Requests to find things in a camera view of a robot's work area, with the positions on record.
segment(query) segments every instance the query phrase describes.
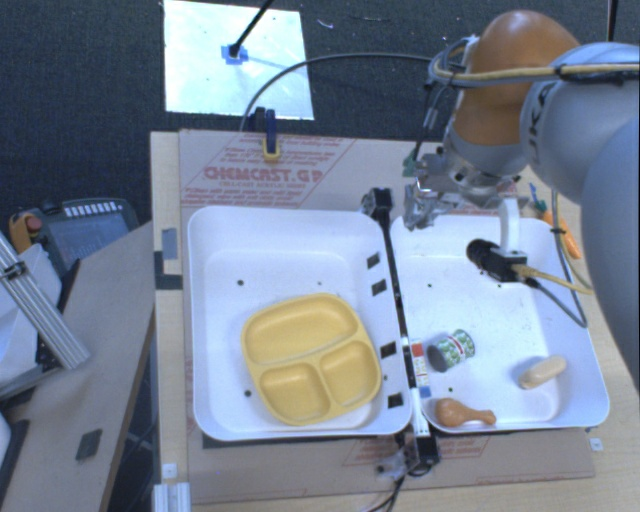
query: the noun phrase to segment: protective paper sheet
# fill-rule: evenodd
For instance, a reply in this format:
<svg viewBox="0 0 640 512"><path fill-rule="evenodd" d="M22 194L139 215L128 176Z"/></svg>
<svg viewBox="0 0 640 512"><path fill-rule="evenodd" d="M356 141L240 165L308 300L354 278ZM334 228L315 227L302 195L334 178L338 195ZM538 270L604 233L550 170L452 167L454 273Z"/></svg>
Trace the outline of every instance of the protective paper sheet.
<svg viewBox="0 0 640 512"><path fill-rule="evenodd" d="M305 60L298 12L269 9L243 43L248 60L227 63L222 48L235 43L258 9L165 0L165 87L169 112L242 115L274 75ZM256 106L279 118L313 119L306 67L275 82Z"/></svg>

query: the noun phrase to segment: can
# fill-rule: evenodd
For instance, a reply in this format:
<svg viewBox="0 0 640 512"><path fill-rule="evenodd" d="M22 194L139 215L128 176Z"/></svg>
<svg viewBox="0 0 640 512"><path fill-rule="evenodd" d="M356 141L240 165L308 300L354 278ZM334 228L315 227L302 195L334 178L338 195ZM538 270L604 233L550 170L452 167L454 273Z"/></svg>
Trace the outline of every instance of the can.
<svg viewBox="0 0 640 512"><path fill-rule="evenodd" d="M462 329L456 329L450 336L427 348L429 364L438 372L446 372L449 368L473 357L475 353L473 339Z"/></svg>

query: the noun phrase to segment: brown toy drumstick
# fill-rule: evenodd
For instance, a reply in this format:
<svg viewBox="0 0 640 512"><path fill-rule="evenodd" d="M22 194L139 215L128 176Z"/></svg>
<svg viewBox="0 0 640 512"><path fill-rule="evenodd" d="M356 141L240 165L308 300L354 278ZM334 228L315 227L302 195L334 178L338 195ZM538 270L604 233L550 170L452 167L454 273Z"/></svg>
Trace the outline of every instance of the brown toy drumstick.
<svg viewBox="0 0 640 512"><path fill-rule="evenodd" d="M494 425L496 422L496 416L492 411L476 411L453 398L438 400L436 418L445 427L458 427L473 420L480 420L488 425Z"/></svg>

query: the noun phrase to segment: yellow plate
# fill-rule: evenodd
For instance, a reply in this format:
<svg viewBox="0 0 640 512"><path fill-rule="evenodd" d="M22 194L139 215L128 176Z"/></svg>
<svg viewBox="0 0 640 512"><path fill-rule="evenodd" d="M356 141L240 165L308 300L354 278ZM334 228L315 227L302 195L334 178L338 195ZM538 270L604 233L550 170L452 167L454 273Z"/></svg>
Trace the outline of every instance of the yellow plate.
<svg viewBox="0 0 640 512"><path fill-rule="evenodd" d="M369 402L381 371L356 312L328 293L280 302L242 329L242 353L269 411L289 425L310 425Z"/></svg>

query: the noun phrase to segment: dark floor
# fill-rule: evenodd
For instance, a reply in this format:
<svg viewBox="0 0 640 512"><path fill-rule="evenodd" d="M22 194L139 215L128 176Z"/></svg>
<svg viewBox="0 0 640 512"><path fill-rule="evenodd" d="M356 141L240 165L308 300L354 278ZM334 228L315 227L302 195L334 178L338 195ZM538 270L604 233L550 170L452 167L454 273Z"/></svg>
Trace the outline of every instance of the dark floor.
<svg viewBox="0 0 640 512"><path fill-rule="evenodd" d="M262 2L230 3L259 6ZM451 41L481 32L496 15L514 8L531 8L552 16L583 43L602 41L608 2L276 0L273 7L300 12L307 57L375 50L433 56ZM334 28L318 20L332 23ZM638 20L640 2L622 0L615 40L638 44ZM165 112L163 62L163 7L158 0L21 0L3 4L3 231L10 215L39 205L45 198L122 197L145 222L151 217L149 133L180 128L237 129L238 118ZM309 77L315 121L282 122L282 131L416 137L426 77L423 65L334 62L312 67ZM453 95L445 98L434 138L441 136L453 101ZM150 383L147 375L132 427L138 436L147 434L151 424ZM150 481L147 442L127 443L125 454L132 451L123 464L112 510L148 509L148 500L142 507L137 505Z"/></svg>

